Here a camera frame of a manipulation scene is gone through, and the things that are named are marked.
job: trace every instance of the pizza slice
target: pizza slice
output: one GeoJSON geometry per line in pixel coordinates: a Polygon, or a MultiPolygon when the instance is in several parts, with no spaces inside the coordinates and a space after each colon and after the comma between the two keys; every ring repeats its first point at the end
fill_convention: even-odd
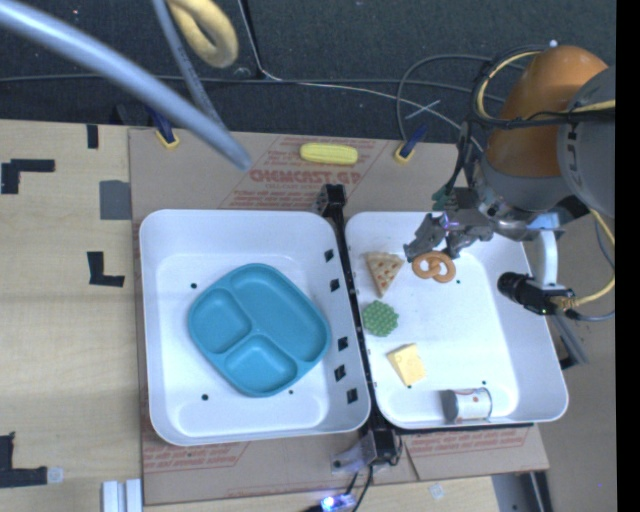
{"type": "Polygon", "coordinates": [[[397,254],[370,252],[365,255],[369,272],[376,283],[378,296],[382,297],[400,272],[404,260],[397,254]]]}

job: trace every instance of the blue plate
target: blue plate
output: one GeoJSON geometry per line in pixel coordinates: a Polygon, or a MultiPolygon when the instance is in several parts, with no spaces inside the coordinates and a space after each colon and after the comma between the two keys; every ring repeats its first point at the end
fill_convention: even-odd
{"type": "Polygon", "coordinates": [[[239,391],[271,396],[326,354],[331,331],[318,308],[284,274],[261,263],[239,267],[192,304],[189,333],[239,391]]]}

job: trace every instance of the brown cylinder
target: brown cylinder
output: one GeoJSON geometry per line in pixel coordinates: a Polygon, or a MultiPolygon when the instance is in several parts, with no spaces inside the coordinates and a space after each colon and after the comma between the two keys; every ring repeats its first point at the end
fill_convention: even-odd
{"type": "MultiPolygon", "coordinates": [[[[557,46],[536,55],[523,71],[500,112],[501,119],[565,110],[571,98],[607,65],[576,46],[557,46]]],[[[485,155],[494,169],[512,176],[560,176],[558,126],[496,129],[485,155]]]]}

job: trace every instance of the white tray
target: white tray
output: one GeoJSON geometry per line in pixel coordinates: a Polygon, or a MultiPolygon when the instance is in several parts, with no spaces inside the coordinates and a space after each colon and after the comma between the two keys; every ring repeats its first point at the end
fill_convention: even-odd
{"type": "Polygon", "coordinates": [[[325,219],[307,212],[160,210],[141,225],[140,257],[149,408],[166,441],[198,445],[338,433],[366,421],[370,398],[335,235],[325,219]],[[266,398],[233,388],[187,327],[199,294],[249,263],[282,272],[320,309],[332,332],[322,361],[290,389],[266,398]]]}
{"type": "MultiPolygon", "coordinates": [[[[404,259],[424,212],[365,212],[352,217],[346,237],[360,310],[377,299],[365,254],[384,251],[404,259]]],[[[436,249],[443,249],[445,242],[436,249]]],[[[387,337],[365,342],[376,401],[394,425],[428,429],[488,423],[545,422],[568,405],[567,390],[546,320],[504,297],[497,289],[507,271],[530,274],[521,243],[495,235],[476,242],[454,260],[449,283],[418,278],[405,263],[380,299],[399,313],[387,337]],[[427,376],[404,386],[386,354],[416,343],[427,376]],[[486,420],[448,424],[440,392],[485,387],[493,409],[486,420]]]]}

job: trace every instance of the brown pretzel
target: brown pretzel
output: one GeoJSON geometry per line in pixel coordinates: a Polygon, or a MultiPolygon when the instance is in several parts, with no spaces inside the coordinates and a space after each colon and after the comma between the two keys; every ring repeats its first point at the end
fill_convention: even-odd
{"type": "Polygon", "coordinates": [[[411,268],[415,275],[422,279],[433,277],[438,283],[448,283],[456,276],[456,266],[453,260],[441,251],[431,251],[421,254],[411,262],[411,268]],[[429,265],[428,270],[422,270],[420,264],[426,261],[429,265]],[[440,265],[444,263],[446,272],[440,273],[440,265]]]}

